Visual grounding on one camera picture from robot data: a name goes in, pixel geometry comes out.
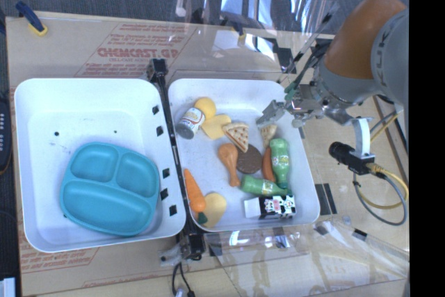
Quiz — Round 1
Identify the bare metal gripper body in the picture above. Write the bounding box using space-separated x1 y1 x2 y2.
284 82 363 127

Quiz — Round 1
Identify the beige bread piece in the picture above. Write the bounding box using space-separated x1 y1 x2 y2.
260 122 279 149

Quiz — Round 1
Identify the pizza slice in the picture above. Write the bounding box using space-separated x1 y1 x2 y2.
221 121 250 154

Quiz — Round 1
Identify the green bottle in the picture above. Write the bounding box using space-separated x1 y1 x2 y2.
240 174 293 198
268 137 291 190

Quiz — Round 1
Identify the orange sausage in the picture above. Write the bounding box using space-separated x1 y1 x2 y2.
261 146 277 184

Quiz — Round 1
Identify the brown biscuit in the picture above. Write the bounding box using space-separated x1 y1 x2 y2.
236 143 264 175

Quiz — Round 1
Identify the yellow cheese piece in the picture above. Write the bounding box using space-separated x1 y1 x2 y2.
201 113 232 141

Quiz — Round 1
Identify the orange chicken drumstick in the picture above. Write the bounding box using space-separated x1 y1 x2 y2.
217 143 242 188

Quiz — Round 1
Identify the white plastic tray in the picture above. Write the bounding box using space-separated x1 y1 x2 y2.
168 77 321 233
13 77 187 254

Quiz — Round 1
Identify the small white and orange can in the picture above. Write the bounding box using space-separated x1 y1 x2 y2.
175 106 207 141

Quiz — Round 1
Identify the cow print milk carton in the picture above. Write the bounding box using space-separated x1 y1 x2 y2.
243 194 298 220

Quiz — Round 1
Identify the yellow potato chip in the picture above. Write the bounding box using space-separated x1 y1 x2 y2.
202 191 228 229

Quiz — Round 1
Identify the orange carrot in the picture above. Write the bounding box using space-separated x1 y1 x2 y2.
182 168 209 225

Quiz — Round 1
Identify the blue divided plate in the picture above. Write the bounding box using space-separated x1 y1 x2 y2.
58 141 161 238

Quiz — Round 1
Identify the brown cardboard board red print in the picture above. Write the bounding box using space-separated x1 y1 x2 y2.
5 10 410 297

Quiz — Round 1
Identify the black cylinder on white bracket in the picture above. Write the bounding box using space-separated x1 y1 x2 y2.
328 117 377 176

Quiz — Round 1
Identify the black block with thin wires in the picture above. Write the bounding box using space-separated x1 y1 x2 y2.
176 231 207 261
145 58 169 83

